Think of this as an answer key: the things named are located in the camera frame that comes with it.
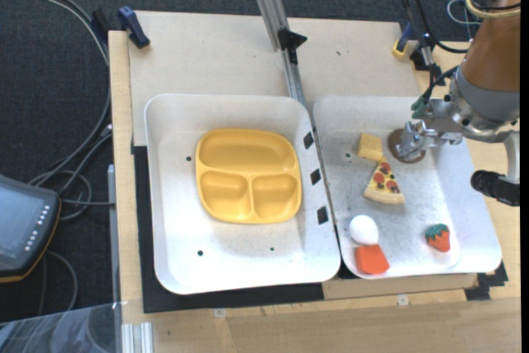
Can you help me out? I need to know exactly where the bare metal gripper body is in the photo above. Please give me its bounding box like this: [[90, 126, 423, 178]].
[[403, 96, 520, 146]]

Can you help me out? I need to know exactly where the brown round biscuit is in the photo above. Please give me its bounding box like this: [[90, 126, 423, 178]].
[[387, 127, 428, 165]]

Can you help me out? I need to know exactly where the yellow cheese block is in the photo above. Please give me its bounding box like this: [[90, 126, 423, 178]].
[[356, 131, 384, 163]]

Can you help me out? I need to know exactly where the pizza slice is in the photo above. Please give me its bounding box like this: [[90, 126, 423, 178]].
[[362, 155, 407, 206]]

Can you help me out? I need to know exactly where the white plastic tray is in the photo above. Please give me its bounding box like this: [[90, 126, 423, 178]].
[[312, 95, 503, 281], [143, 93, 342, 296]]

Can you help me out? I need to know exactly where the white egg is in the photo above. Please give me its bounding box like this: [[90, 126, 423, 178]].
[[348, 214, 380, 246]]

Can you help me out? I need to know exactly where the red strawberry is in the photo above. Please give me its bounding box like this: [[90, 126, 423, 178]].
[[424, 222, 452, 254]]

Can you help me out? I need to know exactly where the orange wedge block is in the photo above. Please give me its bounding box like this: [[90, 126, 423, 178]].
[[354, 244, 391, 276]]

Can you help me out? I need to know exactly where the yellow divided plate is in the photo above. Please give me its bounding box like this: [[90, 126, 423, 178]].
[[194, 127, 303, 226]]

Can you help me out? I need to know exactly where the black cylinder on white bracket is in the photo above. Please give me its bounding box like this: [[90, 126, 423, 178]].
[[469, 129, 522, 208]]

